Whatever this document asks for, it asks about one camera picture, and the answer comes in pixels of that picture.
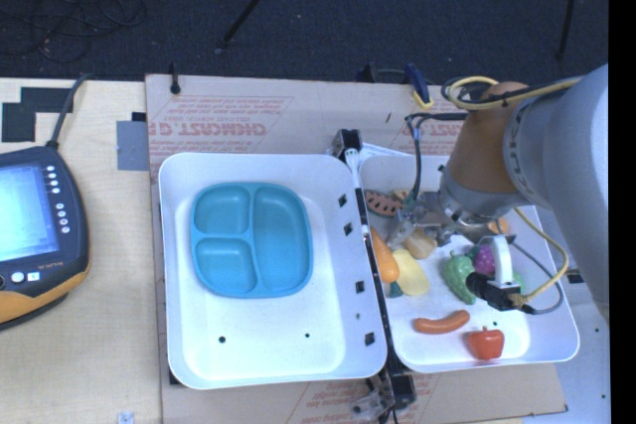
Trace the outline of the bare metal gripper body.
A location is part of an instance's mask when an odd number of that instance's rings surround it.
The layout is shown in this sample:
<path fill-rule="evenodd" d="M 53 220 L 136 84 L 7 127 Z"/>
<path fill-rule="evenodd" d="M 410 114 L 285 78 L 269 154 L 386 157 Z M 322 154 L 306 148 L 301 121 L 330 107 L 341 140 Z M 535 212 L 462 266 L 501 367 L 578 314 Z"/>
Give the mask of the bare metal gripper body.
<path fill-rule="evenodd" d="M 417 223 L 417 229 L 435 239 L 449 239 L 461 235 L 467 239 L 481 239 L 503 232 L 500 224 L 468 223 L 453 219 L 440 205 L 437 192 L 424 192 L 418 198 L 408 198 L 403 202 L 400 218 L 407 216 Z"/>

